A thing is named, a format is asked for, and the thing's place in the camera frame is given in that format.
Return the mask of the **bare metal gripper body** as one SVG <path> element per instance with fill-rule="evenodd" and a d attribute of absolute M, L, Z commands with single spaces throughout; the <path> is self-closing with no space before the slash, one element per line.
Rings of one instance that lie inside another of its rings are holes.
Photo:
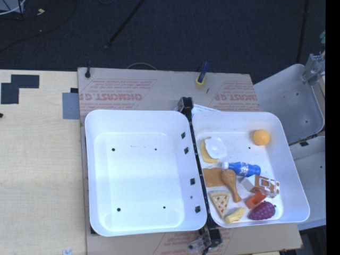
<path fill-rule="evenodd" d="M 301 75 L 303 84 L 315 85 L 325 76 L 325 56 L 310 54 Z"/>

